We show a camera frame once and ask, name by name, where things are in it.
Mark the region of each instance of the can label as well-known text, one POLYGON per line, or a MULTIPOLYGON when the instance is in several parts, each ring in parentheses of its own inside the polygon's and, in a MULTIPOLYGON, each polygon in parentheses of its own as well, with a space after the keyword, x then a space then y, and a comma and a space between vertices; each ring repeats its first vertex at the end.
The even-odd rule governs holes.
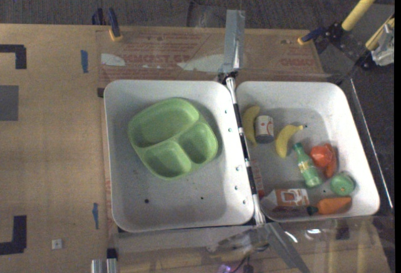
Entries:
POLYGON ((255 137, 264 143, 274 140, 273 119, 270 116, 261 115, 255 119, 255 137))

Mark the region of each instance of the wooden surface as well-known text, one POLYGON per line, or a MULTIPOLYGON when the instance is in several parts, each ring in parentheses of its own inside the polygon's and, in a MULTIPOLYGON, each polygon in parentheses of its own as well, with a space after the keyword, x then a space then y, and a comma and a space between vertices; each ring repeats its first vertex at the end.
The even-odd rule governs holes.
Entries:
MULTIPOLYGON (((88 272, 92 259, 106 256, 103 100, 96 95, 99 29, 104 28, 0 25, 0 44, 24 44, 28 50, 26 70, 15 70, 13 54, 0 53, 0 84, 19 86, 18 121, 0 121, 0 242, 11 240, 14 216, 28 217, 27 248, 0 255, 2 273, 88 272), (83 73, 81 50, 89 54, 89 73, 83 73), (93 203, 99 205, 99 229, 93 203), (53 239, 62 239, 64 247, 51 250, 53 239)), ((297 248, 308 264, 321 261, 328 269, 317 272, 377 272, 377 267, 388 272, 374 227, 358 232, 361 238, 344 247, 323 243, 321 251, 318 244, 305 243, 297 248)), ((237 257, 221 260, 235 265, 237 257)), ((272 250, 255 260, 256 272, 295 272, 286 270, 272 250)), ((191 272, 214 272, 218 267, 190 249, 122 254, 120 264, 122 272, 188 272, 183 268, 188 266, 191 272)))

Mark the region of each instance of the white plastic tray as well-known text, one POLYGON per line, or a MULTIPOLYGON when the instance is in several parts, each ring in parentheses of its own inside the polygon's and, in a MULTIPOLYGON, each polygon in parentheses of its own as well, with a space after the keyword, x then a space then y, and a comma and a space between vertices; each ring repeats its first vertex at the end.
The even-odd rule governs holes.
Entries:
MULTIPOLYGON (((357 182, 352 193, 352 207, 343 214, 314 215, 310 217, 267 216, 278 222, 315 220, 339 217, 372 215, 380 206, 375 182, 355 126, 344 92, 331 83, 303 82, 245 82, 237 88, 237 100, 241 114, 251 105, 261 107, 261 115, 274 120, 275 135, 287 124, 307 125, 294 135, 289 149, 301 142, 306 152, 315 145, 330 142, 338 152, 338 170, 347 171, 357 182)), ((266 195, 275 188, 306 188, 298 166, 296 153, 291 149, 282 159, 275 151, 274 143, 249 145, 251 160, 260 169, 266 195)), ((308 190, 311 203, 316 203, 332 193, 327 184, 308 190)))
POLYGON ((110 83, 104 93, 112 214, 127 232, 239 225, 254 205, 228 89, 212 81, 110 83), (191 101, 213 128, 217 157, 187 177, 165 181, 152 175, 132 148, 127 125, 142 109, 167 98, 191 101))

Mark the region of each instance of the green round object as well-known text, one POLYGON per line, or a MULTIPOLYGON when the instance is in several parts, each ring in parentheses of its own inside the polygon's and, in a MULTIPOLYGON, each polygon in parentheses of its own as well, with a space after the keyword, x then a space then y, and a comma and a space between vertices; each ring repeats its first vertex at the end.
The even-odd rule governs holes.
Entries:
POLYGON ((339 173, 331 179, 330 187, 333 192, 339 196, 347 196, 355 189, 355 182, 351 176, 339 173))

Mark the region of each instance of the green plate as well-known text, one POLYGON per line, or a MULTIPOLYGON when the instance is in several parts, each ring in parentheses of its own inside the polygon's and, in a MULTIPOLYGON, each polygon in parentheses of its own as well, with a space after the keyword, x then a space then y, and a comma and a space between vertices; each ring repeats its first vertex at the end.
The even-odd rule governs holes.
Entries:
POLYGON ((210 125, 187 100, 169 98, 135 115, 128 137, 145 166, 164 180, 192 173, 216 156, 219 148, 210 125))

